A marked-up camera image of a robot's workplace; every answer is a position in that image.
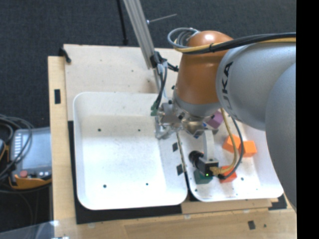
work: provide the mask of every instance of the red button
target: red button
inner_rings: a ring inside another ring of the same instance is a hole
[[[28,171],[26,171],[26,170],[20,171],[20,177],[21,178],[26,178],[27,176],[28,176]]]

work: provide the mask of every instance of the dark floor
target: dark floor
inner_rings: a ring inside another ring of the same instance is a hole
[[[155,47],[177,27],[233,38],[296,31],[297,0],[141,0]],[[138,43],[124,9],[130,46]],[[116,0],[0,0],[0,114],[49,125],[47,57],[64,43],[122,45]],[[50,220],[49,193],[0,193],[0,232]]]

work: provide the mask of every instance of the empty white tray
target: empty white tray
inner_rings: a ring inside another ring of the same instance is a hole
[[[155,137],[157,94],[85,92],[74,99],[77,195],[91,210],[182,203],[187,186],[177,136]]]

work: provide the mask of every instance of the orange object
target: orange object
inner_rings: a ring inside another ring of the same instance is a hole
[[[236,148],[238,149],[240,146],[240,138],[236,135],[233,135],[233,138],[235,140]],[[228,136],[225,139],[224,144],[223,144],[223,148],[225,150],[228,150],[231,153],[234,153],[234,146],[233,146],[233,143],[231,142],[230,136]]]
[[[228,165],[222,166],[222,169],[225,169],[225,168],[227,168],[227,167],[229,167],[229,166],[228,166]],[[224,176],[228,175],[232,170],[233,170],[233,169],[230,169],[228,172],[223,173],[223,175],[224,175]],[[235,180],[236,178],[237,178],[237,174],[236,174],[236,172],[234,172],[231,176],[229,176],[229,177],[228,177],[227,179],[225,179],[225,180],[219,179],[219,182],[220,182],[220,183],[232,182],[232,181]]]
[[[254,141],[244,141],[244,155],[243,157],[252,157],[257,153],[257,148]]]

